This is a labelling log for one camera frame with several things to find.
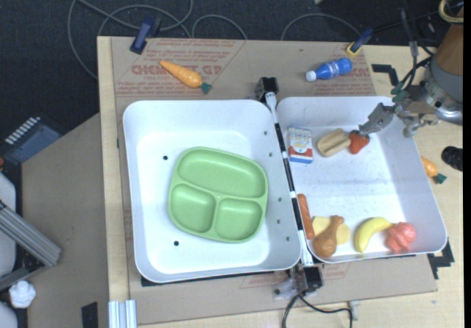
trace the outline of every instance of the red strawberry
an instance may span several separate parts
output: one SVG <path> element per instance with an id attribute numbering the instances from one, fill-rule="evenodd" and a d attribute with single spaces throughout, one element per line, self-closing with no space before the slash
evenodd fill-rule
<path id="1" fill-rule="evenodd" d="M 369 143 L 369 136 L 362 136 L 360 135 L 359 131 L 351 131 L 350 134 L 348 135 L 348 138 L 350 139 L 350 153 L 352 154 L 357 154 L 364 148 L 366 145 Z"/>

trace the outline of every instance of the yellow banana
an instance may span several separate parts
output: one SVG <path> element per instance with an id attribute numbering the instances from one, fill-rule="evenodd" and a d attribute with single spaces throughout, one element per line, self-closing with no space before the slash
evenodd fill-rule
<path id="1" fill-rule="evenodd" d="M 355 248 L 359 252 L 364 252 L 368 246 L 369 239 L 376 233 L 386 230 L 392 223 L 383 217 L 370 218 L 365 221 L 355 234 Z"/>

